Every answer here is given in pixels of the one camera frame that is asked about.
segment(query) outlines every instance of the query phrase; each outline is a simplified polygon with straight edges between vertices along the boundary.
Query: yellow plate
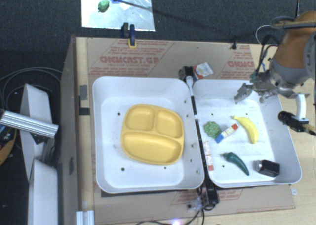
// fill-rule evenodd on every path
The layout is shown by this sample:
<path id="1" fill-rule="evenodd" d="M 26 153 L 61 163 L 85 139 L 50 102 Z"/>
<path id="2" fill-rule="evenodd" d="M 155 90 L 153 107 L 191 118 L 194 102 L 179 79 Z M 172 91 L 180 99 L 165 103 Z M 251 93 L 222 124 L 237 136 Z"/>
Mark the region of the yellow plate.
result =
<path id="1" fill-rule="evenodd" d="M 183 122 L 175 112 L 153 105 L 134 105 L 124 118 L 121 144 L 131 158 L 169 165 L 183 152 Z"/>

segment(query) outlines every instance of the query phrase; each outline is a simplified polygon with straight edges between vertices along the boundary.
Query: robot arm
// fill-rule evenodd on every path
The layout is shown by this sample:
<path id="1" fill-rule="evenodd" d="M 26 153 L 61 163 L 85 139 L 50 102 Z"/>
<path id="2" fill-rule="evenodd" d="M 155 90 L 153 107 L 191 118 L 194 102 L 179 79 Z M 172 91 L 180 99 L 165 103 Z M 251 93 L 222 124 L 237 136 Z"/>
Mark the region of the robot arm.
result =
<path id="1" fill-rule="evenodd" d="M 316 12 L 309 11 L 293 21 L 272 23 L 271 27 L 286 29 L 278 49 L 270 60 L 269 69 L 259 72 L 265 56 L 262 51 L 258 69 L 251 75 L 251 84 L 244 83 L 234 97 L 235 103 L 246 99 L 253 91 L 260 96 L 260 102 L 273 95 L 295 98 L 297 114 L 281 112 L 279 119 L 298 132 L 315 135 L 305 119 L 305 96 L 296 94 L 293 89 L 308 78 L 315 80 L 315 19 Z"/>

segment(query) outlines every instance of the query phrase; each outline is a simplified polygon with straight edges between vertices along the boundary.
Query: white tray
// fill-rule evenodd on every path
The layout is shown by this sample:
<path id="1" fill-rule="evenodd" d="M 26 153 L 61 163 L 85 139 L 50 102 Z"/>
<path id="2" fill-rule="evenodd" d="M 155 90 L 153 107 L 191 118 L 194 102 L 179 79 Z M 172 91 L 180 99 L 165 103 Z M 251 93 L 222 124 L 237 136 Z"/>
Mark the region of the white tray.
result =
<path id="1" fill-rule="evenodd" d="M 199 80 L 193 92 L 197 104 L 197 114 L 203 141 L 210 144 L 213 171 L 210 178 L 219 187 L 247 187 L 272 184 L 290 184 L 300 180 L 302 171 L 287 126 L 277 118 L 282 107 L 277 96 L 261 104 L 259 96 L 253 92 L 246 100 L 234 103 L 238 88 L 244 83 L 240 80 Z M 226 129 L 236 120 L 232 116 L 248 117 L 257 126 L 259 141 L 252 144 L 246 130 L 241 126 L 236 132 L 223 139 L 219 144 L 207 136 L 203 126 L 215 121 L 221 129 Z M 221 154 L 233 152 L 238 155 L 249 169 L 247 176 L 235 164 L 227 162 Z M 254 170 L 254 161 L 270 160 L 280 163 L 280 174 L 269 177 Z"/>
<path id="2" fill-rule="evenodd" d="M 178 79 L 101 77 L 93 84 L 96 179 L 108 193 L 198 188 L 204 181 L 197 130 L 187 85 Z M 151 165 L 129 158 L 121 147 L 128 109 L 150 104 L 175 111 L 184 124 L 182 157 L 174 164 Z"/>

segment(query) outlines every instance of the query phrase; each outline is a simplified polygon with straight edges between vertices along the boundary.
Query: yellow banana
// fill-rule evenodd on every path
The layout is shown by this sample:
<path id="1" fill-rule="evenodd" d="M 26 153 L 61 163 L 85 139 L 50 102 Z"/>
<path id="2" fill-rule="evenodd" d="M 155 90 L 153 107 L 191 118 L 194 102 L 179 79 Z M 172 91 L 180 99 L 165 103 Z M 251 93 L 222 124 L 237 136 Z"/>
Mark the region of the yellow banana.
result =
<path id="1" fill-rule="evenodd" d="M 252 144 L 256 144 L 259 139 L 259 132 L 255 124 L 247 117 L 233 116 L 234 120 L 237 120 L 243 127 L 245 127 L 249 133 Z"/>

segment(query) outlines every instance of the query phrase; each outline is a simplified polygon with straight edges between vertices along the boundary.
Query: green pepper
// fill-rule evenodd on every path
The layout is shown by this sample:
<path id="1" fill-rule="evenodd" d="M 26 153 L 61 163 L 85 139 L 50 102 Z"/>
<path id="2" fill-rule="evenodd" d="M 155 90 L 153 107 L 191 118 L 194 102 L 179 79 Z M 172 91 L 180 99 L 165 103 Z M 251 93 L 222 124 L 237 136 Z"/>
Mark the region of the green pepper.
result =
<path id="1" fill-rule="evenodd" d="M 242 169 L 243 172 L 245 172 L 247 175 L 249 175 L 249 170 L 248 170 L 247 166 L 245 165 L 245 163 L 241 160 L 241 158 L 239 156 L 237 156 L 236 154 L 234 154 L 232 152 L 229 152 L 229 153 L 223 154 L 223 157 L 228 162 L 236 164 L 239 168 Z"/>

